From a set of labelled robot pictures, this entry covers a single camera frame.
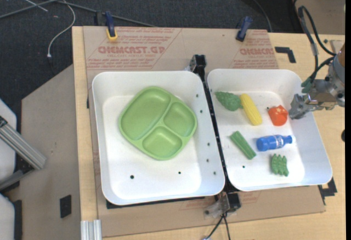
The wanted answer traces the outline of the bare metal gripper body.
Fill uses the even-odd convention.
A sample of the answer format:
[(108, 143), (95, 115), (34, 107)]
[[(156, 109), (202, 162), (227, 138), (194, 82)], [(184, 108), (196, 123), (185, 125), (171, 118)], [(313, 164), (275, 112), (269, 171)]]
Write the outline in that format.
[(308, 99), (317, 109), (332, 110), (335, 106), (345, 107), (345, 85), (337, 78), (316, 79)]

